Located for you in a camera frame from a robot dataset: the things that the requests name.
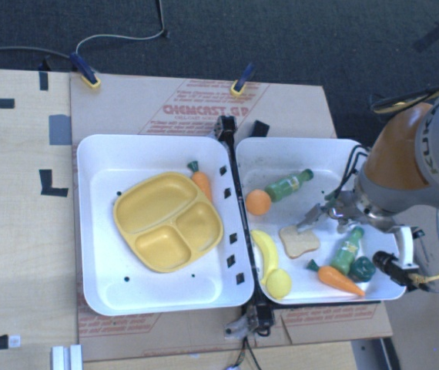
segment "orange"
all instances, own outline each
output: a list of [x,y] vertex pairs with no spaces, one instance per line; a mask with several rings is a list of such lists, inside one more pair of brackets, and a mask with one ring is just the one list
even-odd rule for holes
[[263,190],[254,189],[247,195],[245,207],[252,215],[264,215],[271,208],[271,198]]

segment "yellow divided plate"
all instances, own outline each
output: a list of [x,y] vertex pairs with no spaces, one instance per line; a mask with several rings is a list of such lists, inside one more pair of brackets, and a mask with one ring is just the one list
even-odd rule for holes
[[131,250],[150,269],[179,270],[212,250],[223,223],[201,189],[186,175],[161,173],[123,193],[113,219]]

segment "toy bottle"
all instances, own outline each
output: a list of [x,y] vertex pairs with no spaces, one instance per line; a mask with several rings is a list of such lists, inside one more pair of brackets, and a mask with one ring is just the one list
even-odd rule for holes
[[343,242],[340,249],[336,252],[330,265],[347,275],[350,271],[351,264],[357,257],[358,250],[360,250],[360,239],[364,236],[364,230],[361,227],[355,227],[350,236]]
[[305,169],[301,173],[290,174],[275,183],[269,184],[264,188],[264,191],[269,194],[271,201],[277,202],[299,190],[303,182],[312,180],[312,178],[312,170]]

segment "carrot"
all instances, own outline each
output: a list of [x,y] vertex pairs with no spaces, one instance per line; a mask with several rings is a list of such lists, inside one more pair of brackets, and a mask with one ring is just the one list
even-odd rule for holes
[[187,167],[189,167],[193,172],[191,177],[192,181],[194,181],[201,191],[204,192],[209,201],[213,201],[213,195],[211,194],[211,183],[209,182],[208,176],[202,171],[199,171],[199,164],[197,161],[194,160],[193,162],[190,162]]
[[332,266],[317,266],[314,260],[311,260],[307,268],[316,271],[321,282],[341,291],[357,294],[358,296],[365,296],[362,291],[351,279],[338,271]]

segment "banana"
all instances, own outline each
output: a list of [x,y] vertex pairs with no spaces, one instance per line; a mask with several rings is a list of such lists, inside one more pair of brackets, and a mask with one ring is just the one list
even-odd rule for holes
[[276,245],[273,238],[266,232],[261,230],[251,230],[254,243],[259,247],[263,255],[263,277],[260,280],[261,284],[266,284],[267,278],[270,274],[278,268],[279,257]]

